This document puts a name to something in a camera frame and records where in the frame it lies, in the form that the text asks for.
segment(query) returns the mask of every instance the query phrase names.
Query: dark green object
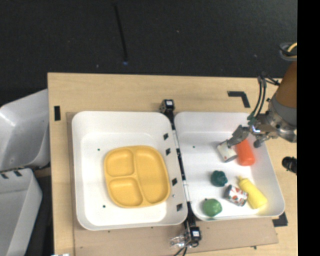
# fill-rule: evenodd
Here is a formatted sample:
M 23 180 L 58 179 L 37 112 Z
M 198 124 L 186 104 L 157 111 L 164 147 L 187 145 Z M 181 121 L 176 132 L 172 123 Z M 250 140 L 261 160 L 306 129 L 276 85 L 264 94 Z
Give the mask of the dark green object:
M 203 212 L 209 217 L 216 216 L 222 212 L 221 203 L 216 199 L 205 199 L 202 205 Z
M 228 182 L 225 173 L 222 170 L 215 170 L 211 174 L 211 183 L 216 187 L 223 187 Z

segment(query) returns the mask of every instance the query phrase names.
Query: red object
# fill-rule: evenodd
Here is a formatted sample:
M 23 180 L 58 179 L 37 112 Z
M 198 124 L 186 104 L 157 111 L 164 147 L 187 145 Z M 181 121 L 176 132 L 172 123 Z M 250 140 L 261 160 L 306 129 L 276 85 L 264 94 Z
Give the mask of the red object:
M 247 139 L 235 145 L 235 150 L 241 166 L 251 166 L 256 162 L 256 158 Z

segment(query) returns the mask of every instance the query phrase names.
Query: yellow plate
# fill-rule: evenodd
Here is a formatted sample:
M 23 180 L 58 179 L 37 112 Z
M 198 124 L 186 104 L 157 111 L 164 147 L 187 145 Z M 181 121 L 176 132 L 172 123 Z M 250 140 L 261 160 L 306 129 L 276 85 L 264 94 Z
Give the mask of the yellow plate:
M 104 158 L 104 175 L 108 193 L 120 207 L 156 205 L 170 194 L 166 164 L 151 146 L 111 150 Z

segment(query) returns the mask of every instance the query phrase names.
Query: mustard bottle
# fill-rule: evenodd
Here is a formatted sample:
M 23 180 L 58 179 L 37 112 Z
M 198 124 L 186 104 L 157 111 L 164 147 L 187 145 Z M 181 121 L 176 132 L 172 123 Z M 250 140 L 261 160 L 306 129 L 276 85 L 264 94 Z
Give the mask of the mustard bottle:
M 264 196 L 264 194 L 262 194 L 262 192 L 257 189 L 257 187 L 253 185 L 248 178 L 242 178 L 241 176 L 238 178 L 239 187 L 248 193 L 247 201 L 253 209 L 258 209 L 268 202 L 268 199 Z

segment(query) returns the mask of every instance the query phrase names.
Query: wooden table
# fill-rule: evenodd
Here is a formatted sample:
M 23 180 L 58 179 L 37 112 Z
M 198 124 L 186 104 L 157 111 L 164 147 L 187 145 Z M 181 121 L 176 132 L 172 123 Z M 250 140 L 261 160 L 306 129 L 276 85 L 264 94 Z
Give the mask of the wooden table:
M 270 85 L 266 97 L 271 98 L 276 89 L 276 86 Z M 229 97 L 228 91 L 245 92 L 251 108 L 244 106 L 241 97 Z M 122 252 L 118 247 L 123 248 L 123 255 L 129 255 L 127 252 L 132 252 L 131 255 L 134 255 L 135 252 L 139 252 L 143 243 L 142 238 L 139 240 L 134 237 L 137 234 L 134 232 L 135 229 L 131 229 L 128 230 L 128 237 L 122 236 L 123 240 L 119 238 L 121 231 L 119 234 L 113 233 L 111 241 L 117 248 L 112 248 L 106 243 L 105 238 L 95 239 L 95 242 L 90 241 L 92 237 L 88 235 L 86 238 L 86 230 L 81 230 L 77 225 L 72 207 L 73 181 L 69 169 L 67 113 L 84 110 L 157 112 L 163 99 L 174 100 L 176 113 L 182 111 L 250 113 L 259 94 L 256 78 L 75 73 L 49 73 L 48 92 L 54 252 L 69 253 L 72 256 L 85 254 L 108 256 L 116 253 L 116 250 Z M 297 157 L 297 145 L 282 138 L 269 140 L 266 144 L 285 200 L 288 226 L 273 228 L 270 218 L 262 218 L 260 222 L 250 219 L 246 222 L 237 220 L 214 224 L 217 234 L 210 231 L 211 237 L 204 238 L 197 249 L 190 249 L 188 253 L 195 256 L 298 255 L 297 176 L 287 172 L 281 164 L 286 156 Z M 210 228 L 206 223 L 199 225 L 205 229 L 203 229 L 204 234 L 209 232 Z M 148 234 L 146 230 L 137 229 L 137 232 Z M 151 235 L 144 237 L 146 249 L 142 250 L 143 252 L 149 252 L 149 255 L 161 255 L 163 252 L 167 255 L 175 254 L 177 250 L 157 251 L 157 245 L 166 243 L 168 239 L 162 237 L 163 232 L 166 232 L 165 228 L 155 228 L 152 232 Z M 242 237 L 236 239 L 237 232 Z M 128 243 L 132 242 L 136 242 L 136 245 L 128 246 Z

